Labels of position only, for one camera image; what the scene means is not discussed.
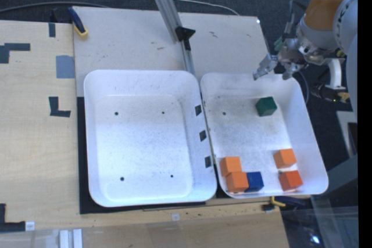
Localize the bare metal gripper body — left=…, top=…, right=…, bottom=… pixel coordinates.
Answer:
left=276, top=38, right=326, bottom=68

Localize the white plastic tray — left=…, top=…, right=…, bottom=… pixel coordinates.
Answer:
left=199, top=71, right=330, bottom=200
left=83, top=69, right=219, bottom=209

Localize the blue cube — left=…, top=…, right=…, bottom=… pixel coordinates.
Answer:
left=244, top=171, right=265, bottom=193

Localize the orange cube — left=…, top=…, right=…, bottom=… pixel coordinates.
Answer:
left=278, top=170, right=304, bottom=192
left=273, top=148, right=298, bottom=170
left=225, top=171, right=250, bottom=193
left=219, top=156, right=243, bottom=178

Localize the black cylinder on white bracket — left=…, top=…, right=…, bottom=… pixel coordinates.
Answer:
left=309, top=57, right=350, bottom=105

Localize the green cube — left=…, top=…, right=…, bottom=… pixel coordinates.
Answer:
left=255, top=96, right=278, bottom=118

